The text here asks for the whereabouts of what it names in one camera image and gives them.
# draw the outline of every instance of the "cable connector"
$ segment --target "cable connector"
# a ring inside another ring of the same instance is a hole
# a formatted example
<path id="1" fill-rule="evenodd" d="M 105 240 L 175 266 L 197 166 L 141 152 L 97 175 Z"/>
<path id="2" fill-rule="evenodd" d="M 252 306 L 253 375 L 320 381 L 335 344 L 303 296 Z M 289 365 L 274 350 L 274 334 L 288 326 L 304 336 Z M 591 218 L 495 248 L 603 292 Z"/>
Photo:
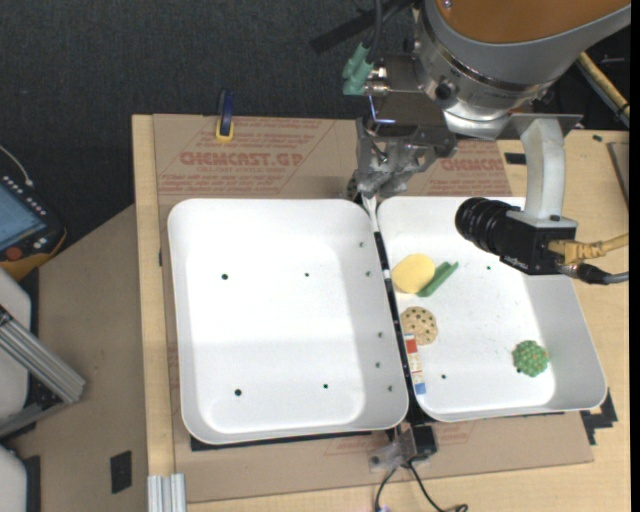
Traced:
<path id="1" fill-rule="evenodd" d="M 18 161 L 18 159 L 15 156 L 13 156 L 13 154 L 11 152 L 9 152 L 9 150 L 7 148 L 2 146 L 1 144 L 0 144 L 0 152 L 2 152 L 5 155 L 7 155 L 13 161 L 13 163 L 16 164 L 16 166 L 18 167 L 18 169 L 20 170 L 20 172 L 24 176 L 24 184 L 29 188 L 35 188 L 35 185 L 34 185 L 33 181 L 31 180 L 31 178 L 29 177 L 29 173 L 24 168 L 24 166 Z"/>
<path id="2" fill-rule="evenodd" d="M 345 80 L 349 78 L 360 64 L 362 64 L 362 61 L 364 61 L 368 53 L 369 48 L 365 48 L 365 46 L 360 43 L 356 48 L 356 51 L 353 52 L 353 55 L 345 64 L 344 69 L 342 70 L 342 78 Z"/>
<path id="3" fill-rule="evenodd" d="M 548 244 L 548 249 L 563 256 L 565 265 L 572 265 L 584 260 L 601 258 L 608 252 L 625 245 L 629 245 L 629 233 L 606 242 L 593 242 L 590 244 L 576 240 L 552 240 Z"/>
<path id="4" fill-rule="evenodd" d="M 369 78 L 369 73 L 371 73 L 372 69 L 373 62 L 367 62 L 364 59 L 344 83 L 342 93 L 346 96 L 362 96 L 364 94 L 364 83 Z"/>
<path id="5" fill-rule="evenodd" d="M 580 281 L 584 281 L 588 284 L 609 284 L 609 277 L 611 274 L 599 269 L 594 265 L 588 263 L 582 263 L 577 266 L 576 274 Z"/>

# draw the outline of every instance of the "black cable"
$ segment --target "black cable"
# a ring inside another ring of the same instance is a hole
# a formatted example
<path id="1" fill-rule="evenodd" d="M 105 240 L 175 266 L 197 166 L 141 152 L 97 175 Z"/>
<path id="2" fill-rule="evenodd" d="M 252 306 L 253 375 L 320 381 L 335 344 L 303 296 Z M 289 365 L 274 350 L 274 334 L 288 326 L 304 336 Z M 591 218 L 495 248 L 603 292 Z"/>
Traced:
<path id="1" fill-rule="evenodd" d="M 576 275 L 578 279 L 588 284 L 615 284 L 622 283 L 629 280 L 629 272 L 623 272 L 621 274 L 609 274 L 604 270 L 590 265 L 589 263 L 581 263 L 576 268 Z"/>
<path id="2" fill-rule="evenodd" d="M 413 467 L 413 460 L 414 459 L 409 459 L 408 466 L 411 472 L 413 473 L 413 476 L 416 478 L 416 481 L 420 486 L 420 490 L 422 491 L 422 494 L 424 494 L 425 498 L 427 498 L 427 501 L 431 503 L 431 506 L 435 508 L 438 512 L 445 512 L 438 505 L 435 504 L 435 502 L 431 499 L 431 496 L 429 496 L 429 493 L 427 492 L 427 490 L 424 488 L 420 475 L 418 475 L 416 468 Z M 467 510 L 469 510 L 469 506 L 465 503 L 456 507 L 455 512 L 467 512 Z"/>
<path id="3" fill-rule="evenodd" d="M 418 485 L 420 486 L 420 490 L 422 491 L 422 494 L 424 494 L 425 498 L 427 498 L 427 501 L 429 501 L 431 506 L 433 508 L 435 508 L 437 512 L 445 512 L 443 509 L 438 507 L 438 505 L 436 505 L 436 503 L 431 499 L 431 496 L 429 496 L 429 493 L 427 492 L 427 490 L 424 488 L 424 485 L 422 484 L 422 479 L 420 478 L 420 475 L 418 475 L 418 472 L 413 467 L 413 461 L 414 461 L 414 459 L 409 459 L 407 464 L 402 464 L 402 467 L 405 468 L 405 469 L 408 468 L 409 470 L 411 470 L 411 472 L 413 473 L 413 476 L 415 477 L 416 481 L 418 482 Z M 396 466 L 391 471 L 389 471 L 387 473 L 387 475 L 384 477 L 384 480 L 382 480 L 382 483 L 380 484 L 380 487 L 378 488 L 378 492 L 376 493 L 376 499 L 375 499 L 375 502 L 374 502 L 374 512 L 379 512 L 380 511 L 380 495 L 382 494 L 382 489 L 384 489 L 385 484 L 394 475 L 394 473 L 396 472 L 396 470 L 399 467 L 400 466 Z M 468 510 L 469 510 L 469 506 L 465 503 L 465 504 L 462 504 L 462 505 L 459 505 L 458 507 L 456 507 L 455 512 L 467 512 Z"/>
<path id="4" fill-rule="evenodd" d="M 351 3 L 356 8 L 356 11 L 358 11 L 360 14 L 364 14 L 367 12 L 367 10 L 362 7 L 356 0 L 351 0 Z"/>
<path id="5" fill-rule="evenodd" d="M 24 176 L 24 184 L 27 185 L 28 187 L 34 188 L 33 186 L 33 181 L 31 181 L 31 178 L 29 177 L 29 173 L 27 172 L 27 170 L 24 168 L 24 166 L 20 163 L 20 161 L 13 156 L 13 153 L 11 153 L 7 148 L 5 148 L 2 144 L 0 144 L 0 152 L 4 153 L 9 160 L 11 160 L 16 167 L 18 168 L 18 170 L 22 173 L 22 175 Z"/>
<path id="6" fill-rule="evenodd" d="M 380 49 L 380 40 L 382 39 L 382 20 L 384 16 L 382 0 L 374 0 L 374 4 L 376 21 L 374 24 L 373 41 L 371 42 L 369 54 L 365 58 L 365 61 L 369 64 L 373 64 L 376 61 L 378 50 Z"/>
<path id="7" fill-rule="evenodd" d="M 384 480 L 380 484 L 378 488 L 378 492 L 376 493 L 376 500 L 374 502 L 374 510 L 373 512 L 378 512 L 380 510 L 380 495 L 382 494 L 382 489 L 384 489 L 385 484 L 389 481 L 389 479 L 393 476 L 393 474 L 397 471 L 399 466 L 396 466 L 391 471 L 387 473 L 387 476 L 384 477 Z"/>
<path id="8" fill-rule="evenodd" d="M 384 26 L 391 18 L 398 14 L 403 9 L 406 9 L 413 3 L 413 0 L 391 0 L 384 6 L 384 15 L 382 16 L 382 24 Z M 375 35 L 375 28 L 372 28 L 367 32 L 367 35 L 362 40 L 362 46 L 365 48 L 371 48 L 373 44 L 373 38 Z"/>
<path id="9" fill-rule="evenodd" d="M 396 1 L 402 2 L 405 5 L 413 3 L 404 0 L 389 0 L 384 4 L 385 10 L 389 9 Z M 356 7 L 356 10 L 359 12 L 359 15 L 356 18 L 346 21 L 345 23 L 341 23 L 329 32 L 309 41 L 313 51 L 320 55 L 332 48 L 335 48 L 339 44 L 348 41 L 352 37 L 356 37 L 362 32 L 369 31 L 375 22 L 375 10 L 370 9 L 364 11 L 360 7 Z"/>

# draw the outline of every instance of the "black floor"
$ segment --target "black floor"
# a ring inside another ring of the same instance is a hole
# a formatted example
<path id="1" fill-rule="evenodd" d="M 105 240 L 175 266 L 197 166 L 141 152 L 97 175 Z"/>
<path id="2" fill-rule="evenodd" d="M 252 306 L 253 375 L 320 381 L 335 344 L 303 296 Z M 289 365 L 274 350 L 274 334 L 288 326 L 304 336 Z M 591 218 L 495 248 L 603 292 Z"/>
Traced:
<path id="1" fill-rule="evenodd" d="M 132 114 L 213 113 L 228 88 L 238 115 L 360 116 L 365 105 L 341 94 L 340 72 L 361 34 L 322 36 L 369 4 L 1 1 L 0 144 L 57 210 L 68 246 L 133 203 Z M 385 26 L 383 52 L 400 52 L 411 34 L 403 14 Z M 590 54 L 629 99 L 630 29 Z M 576 69 L 553 93 L 539 109 L 625 129 Z M 3 155 L 0 168 L 15 171 Z"/>

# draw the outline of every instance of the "metal bracket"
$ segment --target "metal bracket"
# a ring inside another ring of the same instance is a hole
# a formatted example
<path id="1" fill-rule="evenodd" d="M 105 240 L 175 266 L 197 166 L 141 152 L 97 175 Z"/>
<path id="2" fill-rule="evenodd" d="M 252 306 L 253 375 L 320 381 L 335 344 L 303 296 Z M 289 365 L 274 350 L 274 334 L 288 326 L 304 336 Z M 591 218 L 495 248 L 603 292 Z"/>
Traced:
<path id="1" fill-rule="evenodd" d="M 455 136 L 442 127 L 417 126 L 406 136 L 379 136 L 358 119 L 356 129 L 358 169 L 353 179 L 366 197 L 379 194 L 387 198 L 404 192 L 414 174 L 428 170 L 439 157 L 449 157 L 456 149 Z M 384 144 L 384 151 L 376 142 Z"/>
<path id="2" fill-rule="evenodd" d="M 4 349 L 61 403 L 50 407 L 32 404 L 0 423 L 0 438 L 51 414 L 62 405 L 80 400 L 85 380 L 51 352 L 0 305 L 0 349 Z"/>
<path id="3" fill-rule="evenodd" d="M 147 477 L 147 512 L 187 512 L 184 474 Z"/>
<path id="4" fill-rule="evenodd" d="M 580 122 L 582 116 L 577 114 L 521 114 L 513 113 L 496 135 L 498 140 L 518 140 L 529 126 L 536 120 L 555 120 L 560 125 L 562 137 L 566 137 Z"/>
<path id="5" fill-rule="evenodd" d="M 426 460 L 438 451 L 430 425 L 411 425 L 389 444 L 369 454 L 371 471 L 391 471 L 410 460 Z"/>
<path id="6" fill-rule="evenodd" d="M 507 215 L 536 228 L 575 228 L 575 221 L 562 217 L 565 153 L 560 121 L 532 119 L 520 140 L 527 159 L 527 197 L 524 210 Z"/>

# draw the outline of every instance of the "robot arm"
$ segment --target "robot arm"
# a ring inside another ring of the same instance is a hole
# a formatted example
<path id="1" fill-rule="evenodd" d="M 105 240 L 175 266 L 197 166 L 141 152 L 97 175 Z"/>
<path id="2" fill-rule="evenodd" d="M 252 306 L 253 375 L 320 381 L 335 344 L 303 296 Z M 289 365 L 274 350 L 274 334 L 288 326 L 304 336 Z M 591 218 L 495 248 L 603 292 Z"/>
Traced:
<path id="1" fill-rule="evenodd" d="M 358 120 L 355 188 L 366 198 L 403 192 L 413 174 L 455 152 L 456 136 L 519 138 L 528 165 L 525 208 L 474 198 L 461 206 L 456 226 L 522 272 L 560 272 L 548 244 L 575 237 L 577 223 L 562 217 L 563 146 L 580 118 L 514 110 L 544 96 L 581 52 L 628 25 L 630 2 L 421 0 L 413 6 L 410 54 L 373 62 L 361 48 L 343 72 L 343 92 L 367 96 L 370 107 Z"/>

